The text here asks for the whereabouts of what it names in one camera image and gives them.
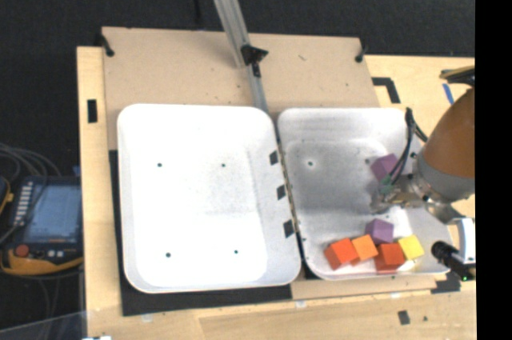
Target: orange cube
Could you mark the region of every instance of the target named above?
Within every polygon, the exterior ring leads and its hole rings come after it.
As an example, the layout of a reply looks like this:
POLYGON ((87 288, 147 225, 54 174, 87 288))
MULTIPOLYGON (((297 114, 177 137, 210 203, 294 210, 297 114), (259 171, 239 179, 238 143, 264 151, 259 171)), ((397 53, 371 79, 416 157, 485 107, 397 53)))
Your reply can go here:
POLYGON ((370 234, 364 234, 359 238, 352 239, 352 244, 354 245, 356 252, 358 252, 358 259, 352 261, 353 265, 360 261, 374 258, 378 255, 377 247, 375 246, 374 240, 371 238, 370 234))
POLYGON ((333 270, 358 258, 358 252, 349 238, 331 243, 323 253, 333 270))
POLYGON ((379 272, 393 271, 406 262, 402 247, 398 243, 381 243, 377 246, 375 269, 379 272))

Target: yellow cube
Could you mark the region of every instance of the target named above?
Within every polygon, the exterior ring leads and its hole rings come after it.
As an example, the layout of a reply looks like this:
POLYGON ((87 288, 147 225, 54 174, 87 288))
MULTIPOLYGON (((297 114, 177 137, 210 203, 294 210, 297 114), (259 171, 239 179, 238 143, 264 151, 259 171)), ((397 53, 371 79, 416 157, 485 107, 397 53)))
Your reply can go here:
POLYGON ((415 234, 400 238, 398 244, 402 247, 403 254, 407 260, 413 260, 425 254, 423 246, 415 234))

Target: black clip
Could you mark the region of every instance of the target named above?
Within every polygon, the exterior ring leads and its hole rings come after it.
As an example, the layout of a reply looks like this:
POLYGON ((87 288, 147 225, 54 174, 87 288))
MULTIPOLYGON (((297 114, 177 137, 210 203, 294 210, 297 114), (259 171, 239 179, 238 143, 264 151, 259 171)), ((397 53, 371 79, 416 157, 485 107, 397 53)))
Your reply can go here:
POLYGON ((94 38, 94 45, 98 47, 105 47, 106 55, 108 55, 109 57, 113 57, 115 54, 115 52, 110 48, 109 42, 101 33, 96 34, 96 37, 94 38))
POLYGON ((365 44, 364 42, 362 42, 361 51, 359 52, 358 55, 355 56, 355 61, 362 62, 362 59, 364 58, 364 56, 367 52, 368 52, 368 45, 365 44))
POLYGON ((259 69, 259 62, 269 53, 266 50, 252 47, 249 44, 245 44, 241 48, 243 61, 248 66, 249 64, 253 67, 253 75, 260 78, 262 72, 259 69))

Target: red cube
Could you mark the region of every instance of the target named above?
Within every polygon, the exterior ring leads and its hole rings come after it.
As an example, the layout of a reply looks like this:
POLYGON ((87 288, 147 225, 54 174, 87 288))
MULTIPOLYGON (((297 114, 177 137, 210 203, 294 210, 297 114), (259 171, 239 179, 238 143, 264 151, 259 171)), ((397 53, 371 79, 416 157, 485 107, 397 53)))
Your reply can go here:
POLYGON ((379 272, 393 271, 406 262, 402 247, 398 243, 381 243, 377 246, 375 268, 379 272))
POLYGON ((358 259, 358 252, 349 238, 331 243, 323 253, 333 270, 336 270, 344 263, 358 259))

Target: black mat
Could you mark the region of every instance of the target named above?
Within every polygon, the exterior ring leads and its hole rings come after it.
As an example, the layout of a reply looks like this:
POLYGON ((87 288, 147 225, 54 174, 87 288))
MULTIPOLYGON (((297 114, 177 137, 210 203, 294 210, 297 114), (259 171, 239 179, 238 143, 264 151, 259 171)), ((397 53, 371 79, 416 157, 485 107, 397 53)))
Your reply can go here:
POLYGON ((171 310, 200 309, 267 303, 291 299, 290 285, 238 290, 209 290, 193 293, 147 294, 135 289, 126 279, 122 264, 121 219, 119 213, 118 152, 109 151, 112 180, 112 200, 116 242, 118 245, 119 277, 121 283, 122 313, 125 316, 171 310))

